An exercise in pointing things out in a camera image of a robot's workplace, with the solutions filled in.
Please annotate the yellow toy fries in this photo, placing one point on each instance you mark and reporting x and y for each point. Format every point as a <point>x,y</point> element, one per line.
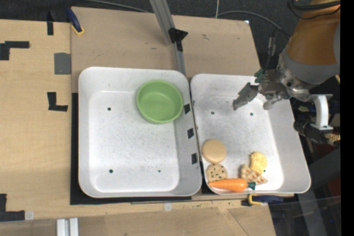
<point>258,162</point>

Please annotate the orange carrot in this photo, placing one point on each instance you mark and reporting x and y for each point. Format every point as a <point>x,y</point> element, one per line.
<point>231,184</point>

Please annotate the brown cardboard board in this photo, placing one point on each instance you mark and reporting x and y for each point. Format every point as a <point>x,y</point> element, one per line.
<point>124,41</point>

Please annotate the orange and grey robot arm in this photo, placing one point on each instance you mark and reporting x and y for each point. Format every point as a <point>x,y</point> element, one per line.
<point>312,41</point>

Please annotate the toy pizza slice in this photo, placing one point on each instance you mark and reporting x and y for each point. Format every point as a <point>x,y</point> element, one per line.
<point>253,176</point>

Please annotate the green bowl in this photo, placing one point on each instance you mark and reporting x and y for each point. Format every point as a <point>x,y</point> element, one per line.
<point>159,102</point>

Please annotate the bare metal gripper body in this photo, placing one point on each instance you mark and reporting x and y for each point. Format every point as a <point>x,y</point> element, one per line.
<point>275,85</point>

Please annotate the chocolate chip biscuit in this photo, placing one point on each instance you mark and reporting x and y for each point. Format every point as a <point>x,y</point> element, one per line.
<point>216,173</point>

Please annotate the beige round bread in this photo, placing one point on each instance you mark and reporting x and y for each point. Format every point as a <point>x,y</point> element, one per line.
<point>213,151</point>

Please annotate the white plastic tray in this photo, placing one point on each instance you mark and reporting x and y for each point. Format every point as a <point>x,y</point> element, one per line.
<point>130,146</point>
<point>243,141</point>

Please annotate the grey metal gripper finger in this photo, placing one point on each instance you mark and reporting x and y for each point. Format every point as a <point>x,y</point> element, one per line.
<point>245,95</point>
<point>272,103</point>

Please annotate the black cylinder on white bracket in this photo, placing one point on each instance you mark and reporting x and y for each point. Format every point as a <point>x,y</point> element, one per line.
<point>322,113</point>

